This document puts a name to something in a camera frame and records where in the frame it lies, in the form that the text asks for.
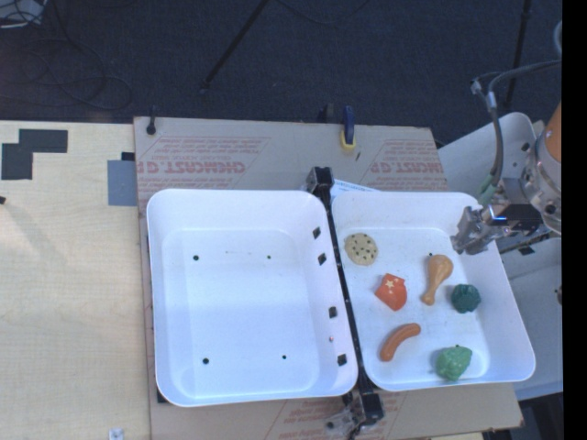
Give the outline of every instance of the dark fabric background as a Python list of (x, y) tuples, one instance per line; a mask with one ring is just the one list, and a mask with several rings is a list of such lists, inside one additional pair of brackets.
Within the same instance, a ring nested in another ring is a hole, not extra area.
[[(439, 144), (490, 122), (470, 80), (514, 66), (525, 0), (49, 0), (0, 30), (0, 118), (131, 123), (158, 116), (431, 127)], [(521, 64), (555, 60), (562, 0), (532, 0)], [(505, 98), (507, 83), (498, 99)], [(548, 122), (561, 69), (519, 78), (511, 111)], [(501, 106), (500, 114), (507, 110)]]

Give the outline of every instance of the empty white tray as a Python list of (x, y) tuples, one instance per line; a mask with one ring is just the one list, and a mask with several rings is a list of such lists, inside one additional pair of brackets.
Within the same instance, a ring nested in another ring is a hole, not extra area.
[(358, 377), (326, 209), (301, 191), (164, 190), (147, 206), (158, 388), (200, 406)]
[[(349, 287), (361, 354), (369, 378), (388, 391), (408, 391), (447, 385), (512, 382), (528, 379), (535, 356), (516, 305), (512, 288), (494, 242), (487, 251), (470, 256), (453, 250), (450, 236), (466, 206), (477, 201), (462, 192), (344, 192), (333, 202), (341, 261)], [(345, 238), (366, 233), (374, 238), (378, 258), (370, 266), (354, 264), (344, 250)], [(454, 264), (452, 275), (428, 306), (426, 261), (445, 254)], [(385, 273), (405, 279), (407, 303), (392, 311), (374, 294)], [(458, 283), (475, 285), (482, 297), (472, 313), (458, 313), (450, 293)], [(390, 362), (379, 359), (382, 342), (394, 328), (419, 323), (421, 334), (406, 339)], [(438, 351), (455, 345), (473, 351), (471, 364), (452, 382), (435, 372)]]

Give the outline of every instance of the black pole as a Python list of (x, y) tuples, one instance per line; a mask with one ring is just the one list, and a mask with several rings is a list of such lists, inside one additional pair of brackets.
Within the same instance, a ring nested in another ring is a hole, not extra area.
[[(517, 34), (517, 46), (515, 48), (515, 57), (514, 57), (514, 69), (517, 69), (520, 66), (520, 60), (522, 59), (522, 48), (524, 46), (524, 36), (526, 35), (526, 25), (528, 19), (532, 15), (531, 11), (532, 7), (532, 0), (524, 0), (524, 10), (522, 11), (522, 20), (520, 21), (520, 29)], [(512, 96), (514, 95), (514, 88), (515, 88), (515, 78), (510, 80), (510, 83), (507, 87), (507, 94), (505, 95), (504, 100), (504, 108), (509, 110), (510, 105), (512, 104)]]
[(218, 62), (214, 66), (214, 68), (202, 80), (202, 84), (200, 85), (200, 94), (205, 94), (208, 91), (208, 88), (210, 88), (210, 82), (212, 82), (212, 80), (214, 79), (214, 77), (216, 76), (216, 74), (218, 73), (220, 68), (228, 60), (228, 57), (230, 57), (230, 54), (232, 54), (233, 50), (237, 47), (239, 42), (244, 38), (245, 34), (247, 34), (247, 31), (249, 31), (249, 28), (255, 22), (257, 17), (260, 15), (260, 12), (263, 11), (263, 8), (269, 3), (269, 1), (270, 0), (261, 0), (260, 3), (257, 5), (257, 8), (255, 8), (255, 11), (253, 11), (252, 14), (249, 16), (249, 19), (245, 23), (245, 26), (242, 27), (242, 29), (239, 31), (237, 36), (230, 43), (230, 45), (228, 46), (228, 49), (225, 51), (225, 53), (222, 55), (222, 57), (218, 60)]

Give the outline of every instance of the light wood surface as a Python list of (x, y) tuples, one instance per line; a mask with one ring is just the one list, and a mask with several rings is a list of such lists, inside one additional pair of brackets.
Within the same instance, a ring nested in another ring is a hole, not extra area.
[(131, 125), (1, 122), (69, 131), (0, 181), (0, 438), (150, 438), (137, 207), (109, 206), (107, 161)]

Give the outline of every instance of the sausage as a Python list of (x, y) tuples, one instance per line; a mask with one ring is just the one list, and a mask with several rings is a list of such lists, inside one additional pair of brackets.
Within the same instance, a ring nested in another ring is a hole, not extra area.
[(414, 337), (420, 334), (422, 328), (418, 323), (404, 324), (393, 331), (385, 340), (379, 356), (384, 362), (389, 362), (395, 355), (395, 350), (408, 337)]

